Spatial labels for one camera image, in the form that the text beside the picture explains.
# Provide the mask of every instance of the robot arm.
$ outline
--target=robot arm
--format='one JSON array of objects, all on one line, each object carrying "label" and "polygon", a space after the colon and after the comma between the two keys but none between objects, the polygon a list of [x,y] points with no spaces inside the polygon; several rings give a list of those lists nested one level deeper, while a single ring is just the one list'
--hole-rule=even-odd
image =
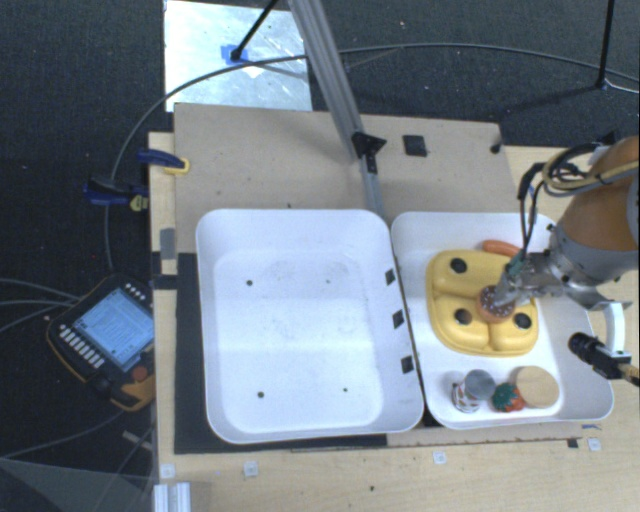
[{"label": "robot arm", "polygon": [[[614,320],[622,318],[616,310],[621,312],[622,305],[602,296],[597,287],[638,268],[638,137],[609,148],[588,173],[570,163],[597,148],[597,144],[585,144],[563,151],[544,165],[536,164],[523,177],[518,194],[523,248],[506,266],[499,283],[485,288],[479,297],[478,310],[487,321],[506,320],[517,305],[544,295],[566,295],[589,311],[604,310],[610,331],[614,330]],[[527,229],[523,205],[538,173],[542,182],[534,194]],[[541,188],[552,196],[572,196],[572,201],[560,222],[550,227],[548,248],[529,253],[535,198]],[[594,364],[596,371],[599,365],[609,365],[608,370],[600,372],[606,378],[624,376],[618,370],[610,371],[613,366],[628,366],[630,362],[628,354],[622,353],[624,337],[611,335],[604,347],[594,338],[587,337],[592,340],[587,343],[586,335],[581,336],[572,338],[570,348],[574,353]],[[613,362],[607,360],[605,364],[605,356]]]}]

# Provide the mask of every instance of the can lid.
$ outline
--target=can lid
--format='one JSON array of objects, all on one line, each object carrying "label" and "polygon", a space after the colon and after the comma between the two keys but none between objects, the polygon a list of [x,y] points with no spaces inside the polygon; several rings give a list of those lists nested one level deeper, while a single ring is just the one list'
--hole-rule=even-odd
[{"label": "can lid", "polygon": [[529,407],[545,409],[560,397],[558,382],[548,371],[539,366],[525,366],[516,375],[516,387]]},{"label": "can lid", "polygon": [[496,390],[496,382],[493,377],[484,370],[472,370],[464,379],[465,391],[478,400],[491,398]]}]

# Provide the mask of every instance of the button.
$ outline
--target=button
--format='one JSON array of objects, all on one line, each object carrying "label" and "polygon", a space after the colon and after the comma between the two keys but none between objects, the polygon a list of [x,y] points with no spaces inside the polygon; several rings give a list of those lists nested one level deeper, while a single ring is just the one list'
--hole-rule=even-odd
[{"label": "button", "polygon": [[131,376],[136,382],[142,382],[149,376],[149,372],[144,366],[136,366],[131,370]]}]

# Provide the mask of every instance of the metal can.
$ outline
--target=metal can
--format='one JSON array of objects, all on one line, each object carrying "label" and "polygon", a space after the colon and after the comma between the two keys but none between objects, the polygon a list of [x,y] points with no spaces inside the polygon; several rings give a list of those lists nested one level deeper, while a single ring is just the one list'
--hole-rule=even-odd
[{"label": "metal can", "polygon": [[451,399],[453,405],[462,412],[472,413],[488,400],[496,389],[493,377],[484,370],[472,370],[459,383],[453,385]]}]

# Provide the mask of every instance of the blue screen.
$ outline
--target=blue screen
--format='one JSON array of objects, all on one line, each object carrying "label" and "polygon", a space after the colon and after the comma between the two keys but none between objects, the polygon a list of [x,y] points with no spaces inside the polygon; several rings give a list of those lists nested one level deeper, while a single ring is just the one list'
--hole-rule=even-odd
[{"label": "blue screen", "polygon": [[73,326],[93,341],[123,371],[153,341],[153,318],[121,289],[82,315]]}]

